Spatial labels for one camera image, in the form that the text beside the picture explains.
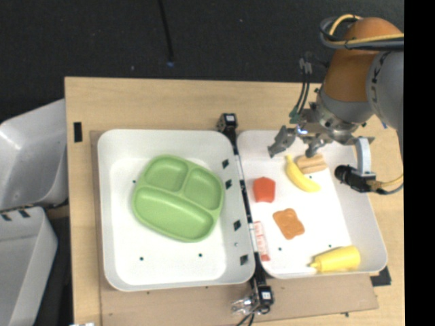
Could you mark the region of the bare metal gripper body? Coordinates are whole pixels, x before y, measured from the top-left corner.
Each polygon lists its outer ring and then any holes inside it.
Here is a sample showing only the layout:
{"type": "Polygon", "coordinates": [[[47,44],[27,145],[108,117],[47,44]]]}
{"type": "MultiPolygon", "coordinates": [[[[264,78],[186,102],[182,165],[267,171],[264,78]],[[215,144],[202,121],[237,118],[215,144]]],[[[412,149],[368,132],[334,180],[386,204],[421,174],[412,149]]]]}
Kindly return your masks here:
{"type": "Polygon", "coordinates": [[[321,103],[309,103],[298,118],[296,132],[304,139],[336,141],[346,145],[359,124],[342,120],[321,103]]]}

